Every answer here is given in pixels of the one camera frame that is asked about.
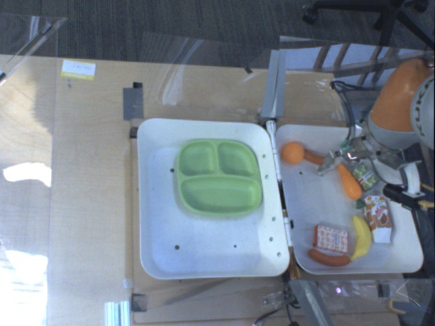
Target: orange fruit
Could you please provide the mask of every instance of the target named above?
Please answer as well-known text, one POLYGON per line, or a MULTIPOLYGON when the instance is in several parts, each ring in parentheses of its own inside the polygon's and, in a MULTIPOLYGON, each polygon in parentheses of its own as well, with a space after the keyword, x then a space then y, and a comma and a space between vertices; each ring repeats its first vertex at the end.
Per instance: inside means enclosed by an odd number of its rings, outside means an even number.
POLYGON ((298 143, 288 143, 281 150, 281 157, 290 164, 300 163, 304 159, 304 147, 298 143))

